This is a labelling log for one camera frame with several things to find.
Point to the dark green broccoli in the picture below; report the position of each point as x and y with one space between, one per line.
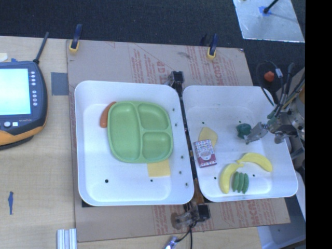
243 130

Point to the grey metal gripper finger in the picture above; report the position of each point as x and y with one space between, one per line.
281 138
256 133

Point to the green pea pod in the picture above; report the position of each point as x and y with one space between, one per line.
240 182

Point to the thin black rod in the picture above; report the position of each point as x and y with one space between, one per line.
187 131

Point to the yellow cheese slice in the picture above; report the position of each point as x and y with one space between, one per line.
158 169

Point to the red and white carton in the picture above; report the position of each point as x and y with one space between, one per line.
205 154

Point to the orange sausage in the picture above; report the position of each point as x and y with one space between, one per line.
103 118

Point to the white plastic tray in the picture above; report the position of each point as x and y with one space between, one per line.
228 105
124 191

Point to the green divided plate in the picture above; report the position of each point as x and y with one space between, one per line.
124 131

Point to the yellow banana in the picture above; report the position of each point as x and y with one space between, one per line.
258 160
226 176

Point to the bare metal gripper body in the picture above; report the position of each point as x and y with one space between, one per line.
285 124

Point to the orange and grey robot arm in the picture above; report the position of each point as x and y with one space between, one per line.
302 97

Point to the brown cardboard board red print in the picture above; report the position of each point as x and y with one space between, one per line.
124 61

